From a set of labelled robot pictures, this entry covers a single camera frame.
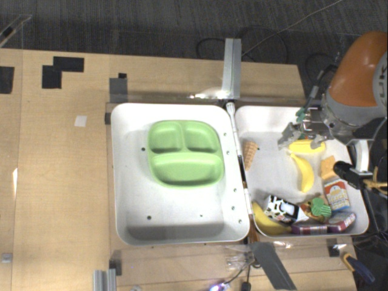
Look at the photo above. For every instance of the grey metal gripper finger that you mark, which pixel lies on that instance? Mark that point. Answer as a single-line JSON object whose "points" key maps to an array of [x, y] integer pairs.
{"points": [[318, 141], [288, 136]]}

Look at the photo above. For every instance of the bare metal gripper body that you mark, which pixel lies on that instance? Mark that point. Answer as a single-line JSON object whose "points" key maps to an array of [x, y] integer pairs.
{"points": [[315, 123]]}

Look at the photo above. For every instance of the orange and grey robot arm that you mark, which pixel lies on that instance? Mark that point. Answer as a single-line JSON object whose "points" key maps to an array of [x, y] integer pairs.
{"points": [[354, 80]]}

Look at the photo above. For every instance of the yellow rounded block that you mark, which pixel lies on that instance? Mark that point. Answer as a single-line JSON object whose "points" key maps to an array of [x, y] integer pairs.
{"points": [[300, 147]]}

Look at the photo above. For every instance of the tan biscuit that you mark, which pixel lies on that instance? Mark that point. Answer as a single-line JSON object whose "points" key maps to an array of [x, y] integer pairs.
{"points": [[328, 166]]}

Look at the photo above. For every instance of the yellow banana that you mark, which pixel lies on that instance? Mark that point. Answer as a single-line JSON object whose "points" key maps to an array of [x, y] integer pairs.
{"points": [[306, 171], [266, 223]]}

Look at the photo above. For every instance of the tan ice cream cone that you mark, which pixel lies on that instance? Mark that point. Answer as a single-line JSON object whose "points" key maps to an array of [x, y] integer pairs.
{"points": [[249, 155]]}

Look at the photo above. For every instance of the white plastic tray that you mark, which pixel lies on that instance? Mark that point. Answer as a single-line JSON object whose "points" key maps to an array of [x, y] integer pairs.
{"points": [[182, 211], [272, 180]]}

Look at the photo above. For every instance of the orange and blue carton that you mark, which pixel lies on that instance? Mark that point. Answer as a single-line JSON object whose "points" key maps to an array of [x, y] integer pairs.
{"points": [[336, 196]]}

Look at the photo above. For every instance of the green broccoli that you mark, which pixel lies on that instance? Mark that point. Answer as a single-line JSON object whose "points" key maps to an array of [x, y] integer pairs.
{"points": [[320, 207]]}

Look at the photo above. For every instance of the black and white carton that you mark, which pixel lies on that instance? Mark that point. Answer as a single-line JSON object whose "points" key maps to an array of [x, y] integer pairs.
{"points": [[280, 209]]}

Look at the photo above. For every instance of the red and purple packet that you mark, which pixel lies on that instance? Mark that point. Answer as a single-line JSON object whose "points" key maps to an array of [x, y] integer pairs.
{"points": [[342, 221]]}

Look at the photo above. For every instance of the purple box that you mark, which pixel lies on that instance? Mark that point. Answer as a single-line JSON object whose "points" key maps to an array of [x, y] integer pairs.
{"points": [[309, 229]]}

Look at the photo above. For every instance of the green divided plate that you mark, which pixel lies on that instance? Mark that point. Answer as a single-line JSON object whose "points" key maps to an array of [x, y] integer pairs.
{"points": [[185, 165]]}

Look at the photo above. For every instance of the black cylinder on white bracket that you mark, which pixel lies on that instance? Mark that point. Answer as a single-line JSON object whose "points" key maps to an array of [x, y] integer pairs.
{"points": [[348, 171]]}

